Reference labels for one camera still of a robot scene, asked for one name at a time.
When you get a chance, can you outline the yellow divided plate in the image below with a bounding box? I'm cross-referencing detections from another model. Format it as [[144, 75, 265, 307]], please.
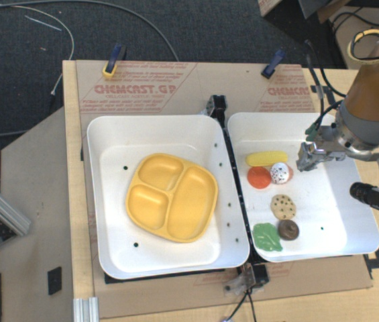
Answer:
[[125, 152, 219, 244]]

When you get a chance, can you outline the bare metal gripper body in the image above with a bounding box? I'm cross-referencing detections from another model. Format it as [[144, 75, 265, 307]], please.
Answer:
[[309, 125, 379, 163]]

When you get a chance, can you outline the thin black rod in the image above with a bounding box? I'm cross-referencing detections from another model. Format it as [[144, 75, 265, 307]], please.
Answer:
[[216, 111, 255, 265]]

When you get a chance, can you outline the yellow corn cob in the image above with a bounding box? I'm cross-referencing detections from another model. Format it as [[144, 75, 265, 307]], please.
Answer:
[[245, 150, 289, 168]]

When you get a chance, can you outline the brown cardboard board red print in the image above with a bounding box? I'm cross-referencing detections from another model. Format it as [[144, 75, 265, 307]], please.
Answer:
[[74, 60, 375, 320]]

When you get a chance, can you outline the white plastic tray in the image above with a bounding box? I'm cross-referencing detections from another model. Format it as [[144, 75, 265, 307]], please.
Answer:
[[86, 114, 252, 280], [226, 111, 379, 264]]

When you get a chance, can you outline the black block with thin wires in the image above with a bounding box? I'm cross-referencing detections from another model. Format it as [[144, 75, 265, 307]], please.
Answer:
[[205, 94, 227, 119], [223, 263, 270, 297]]

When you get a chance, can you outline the green lettuce leaf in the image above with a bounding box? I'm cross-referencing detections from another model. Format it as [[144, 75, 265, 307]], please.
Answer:
[[252, 222, 284, 253]]

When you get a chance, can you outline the brown chocolate doughnut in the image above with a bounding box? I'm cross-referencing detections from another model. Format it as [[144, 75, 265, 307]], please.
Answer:
[[277, 219, 301, 242]]

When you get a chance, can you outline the white speckled doughnut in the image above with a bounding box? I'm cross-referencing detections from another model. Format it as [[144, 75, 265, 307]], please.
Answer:
[[269, 162, 294, 184]]

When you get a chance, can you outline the black cylinder on white bracket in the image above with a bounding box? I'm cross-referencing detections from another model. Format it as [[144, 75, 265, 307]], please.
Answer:
[[349, 152, 379, 213]]

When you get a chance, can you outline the orange round toy food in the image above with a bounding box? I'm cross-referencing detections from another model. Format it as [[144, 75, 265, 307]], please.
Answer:
[[246, 166, 273, 190]]

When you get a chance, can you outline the beige chocolate chip biscuit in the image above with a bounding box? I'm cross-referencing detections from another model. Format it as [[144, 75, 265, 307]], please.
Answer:
[[270, 194, 297, 221]]

